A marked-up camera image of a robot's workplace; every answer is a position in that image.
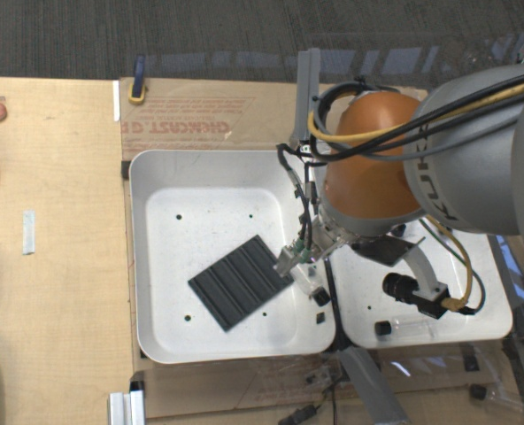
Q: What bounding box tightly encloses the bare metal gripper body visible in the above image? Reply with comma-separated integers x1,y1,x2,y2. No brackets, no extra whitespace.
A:
309,217,361,260

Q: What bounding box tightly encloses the clear bottle with black cap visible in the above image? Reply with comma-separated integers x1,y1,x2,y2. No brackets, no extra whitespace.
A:
374,316,436,340
289,265,332,308
468,381,524,418

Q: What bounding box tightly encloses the black ribbed mat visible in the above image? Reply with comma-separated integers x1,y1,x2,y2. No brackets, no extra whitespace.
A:
187,234,296,333

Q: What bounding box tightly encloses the white plastic tray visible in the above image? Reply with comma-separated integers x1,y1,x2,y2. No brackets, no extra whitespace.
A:
127,149,337,366
327,219,514,351

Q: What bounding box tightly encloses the brown cardboard board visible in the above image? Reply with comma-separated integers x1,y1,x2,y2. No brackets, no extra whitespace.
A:
119,76,524,420

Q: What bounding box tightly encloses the black cylinder on white bracket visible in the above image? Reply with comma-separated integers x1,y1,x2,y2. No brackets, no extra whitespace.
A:
381,242,451,321

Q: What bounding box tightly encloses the black block with wires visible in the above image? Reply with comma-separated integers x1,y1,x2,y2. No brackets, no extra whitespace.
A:
278,404,320,425

